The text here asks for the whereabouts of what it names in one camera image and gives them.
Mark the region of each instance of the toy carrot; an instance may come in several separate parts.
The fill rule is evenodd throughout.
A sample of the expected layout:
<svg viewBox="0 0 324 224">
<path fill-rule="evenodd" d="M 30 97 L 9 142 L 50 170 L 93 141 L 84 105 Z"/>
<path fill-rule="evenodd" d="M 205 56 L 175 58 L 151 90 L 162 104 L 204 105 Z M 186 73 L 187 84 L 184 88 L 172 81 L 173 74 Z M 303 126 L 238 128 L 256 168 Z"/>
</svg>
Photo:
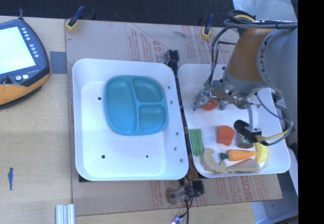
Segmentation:
<svg viewBox="0 0 324 224">
<path fill-rule="evenodd" d="M 252 156 L 256 156 L 257 154 L 258 152 L 252 150 L 233 149 L 229 150 L 227 154 L 221 153 L 220 157 L 221 160 L 228 159 L 230 161 L 239 161 Z"/>
</svg>

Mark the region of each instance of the cardboard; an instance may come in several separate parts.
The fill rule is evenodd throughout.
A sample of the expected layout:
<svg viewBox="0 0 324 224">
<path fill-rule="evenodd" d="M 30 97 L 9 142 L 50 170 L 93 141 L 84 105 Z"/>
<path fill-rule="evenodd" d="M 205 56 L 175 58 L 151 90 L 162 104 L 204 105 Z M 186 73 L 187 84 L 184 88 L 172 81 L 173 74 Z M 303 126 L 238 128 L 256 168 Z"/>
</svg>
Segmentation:
<svg viewBox="0 0 324 224">
<path fill-rule="evenodd" d="M 202 27 L 80 20 L 66 29 L 72 196 L 75 215 L 93 215 L 185 207 L 170 204 L 166 190 L 180 188 L 179 181 L 84 181 L 75 167 L 72 67 L 83 58 L 161 62 L 167 50 L 178 50 L 178 67 L 185 63 L 211 63 L 211 44 L 221 28 L 212 28 L 208 39 Z M 238 33 L 226 31 L 223 42 L 236 43 Z M 220 44 L 218 63 L 226 64 L 234 45 Z M 276 174 L 203 178 L 205 193 L 192 206 L 206 206 L 281 199 Z"/>
</svg>

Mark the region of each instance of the blue divided plate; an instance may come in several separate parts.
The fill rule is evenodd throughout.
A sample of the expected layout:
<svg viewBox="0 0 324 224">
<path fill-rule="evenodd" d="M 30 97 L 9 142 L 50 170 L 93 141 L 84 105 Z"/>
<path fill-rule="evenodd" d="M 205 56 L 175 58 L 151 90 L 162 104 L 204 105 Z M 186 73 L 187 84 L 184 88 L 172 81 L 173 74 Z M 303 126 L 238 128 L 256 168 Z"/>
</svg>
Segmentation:
<svg viewBox="0 0 324 224">
<path fill-rule="evenodd" d="M 111 78 L 104 93 L 111 128 L 121 135 L 149 135 L 168 123 L 168 107 L 160 84 L 148 77 Z"/>
</svg>

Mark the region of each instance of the wooden table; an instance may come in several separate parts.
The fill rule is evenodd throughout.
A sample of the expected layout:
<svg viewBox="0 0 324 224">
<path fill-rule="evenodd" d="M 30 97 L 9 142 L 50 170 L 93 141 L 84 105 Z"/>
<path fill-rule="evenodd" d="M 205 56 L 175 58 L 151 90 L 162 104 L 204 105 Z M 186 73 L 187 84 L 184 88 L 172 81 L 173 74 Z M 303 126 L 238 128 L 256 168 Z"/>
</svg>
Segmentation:
<svg viewBox="0 0 324 224">
<path fill-rule="evenodd" d="M 0 16 L 0 23 L 17 17 Z M 65 20 L 24 18 L 51 51 L 66 52 Z M 0 223 L 55 223 L 55 206 L 72 204 L 67 75 L 0 110 Z M 8 173 L 13 168 L 10 190 Z M 184 209 L 76 217 L 81 223 L 171 223 Z M 189 223 L 254 223 L 251 203 L 192 207 Z"/>
</svg>

